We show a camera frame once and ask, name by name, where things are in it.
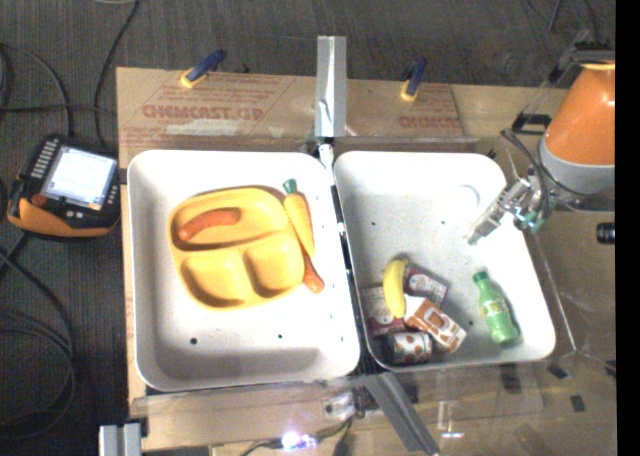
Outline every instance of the white plastic tray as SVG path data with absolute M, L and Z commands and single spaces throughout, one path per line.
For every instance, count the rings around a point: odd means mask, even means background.
M 509 216 L 476 246 L 465 239 L 505 187 L 494 161 L 477 154 L 353 151 L 336 160 L 335 176 L 357 287 L 381 284 L 385 265 L 408 257 L 449 287 L 442 309 L 467 331 L 456 352 L 398 369 L 537 360 L 553 350 L 549 310 L 524 236 Z M 490 339 L 471 278 L 480 270 L 489 273 L 511 306 L 522 333 L 514 347 L 503 349 Z M 375 352 L 372 339 L 367 341 Z
M 167 218 L 183 200 L 216 189 L 282 189 L 296 178 L 309 202 L 326 287 L 302 285 L 264 305 L 215 312 L 184 289 L 166 239 Z M 145 382 L 161 391 L 348 374 L 360 357 L 336 215 L 323 166 L 296 153 L 151 150 L 128 170 L 135 348 Z

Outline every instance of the plastic bottle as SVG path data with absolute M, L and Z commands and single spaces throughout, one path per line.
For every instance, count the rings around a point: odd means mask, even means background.
M 507 302 L 489 282 L 489 275 L 480 271 L 473 275 L 473 281 L 480 290 L 480 310 L 493 342 L 500 345 L 514 342 L 520 333 L 511 320 Z

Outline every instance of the display screen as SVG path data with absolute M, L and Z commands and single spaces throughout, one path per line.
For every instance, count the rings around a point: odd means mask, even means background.
M 104 204 L 116 160 L 62 145 L 41 193 L 53 200 L 100 210 Z

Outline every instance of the blue clamp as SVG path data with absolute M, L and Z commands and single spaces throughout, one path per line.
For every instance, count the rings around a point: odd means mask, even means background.
M 180 76 L 180 82 L 187 88 L 193 88 L 207 77 L 206 74 L 209 70 L 218 68 L 218 65 L 222 63 L 226 57 L 227 53 L 222 49 L 212 52 L 195 67 L 190 68 L 182 74 Z
M 420 56 L 416 63 L 407 67 L 402 74 L 402 80 L 405 81 L 400 96 L 404 100 L 415 100 L 418 95 L 418 86 L 422 81 L 424 70 L 427 67 L 427 58 Z

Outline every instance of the yellow banana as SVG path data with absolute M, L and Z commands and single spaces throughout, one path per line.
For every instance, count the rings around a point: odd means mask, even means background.
M 402 290 L 404 268 L 407 264 L 409 264 L 408 259 L 392 260 L 386 265 L 382 274 L 384 299 L 393 317 L 404 317 L 407 309 L 404 292 Z

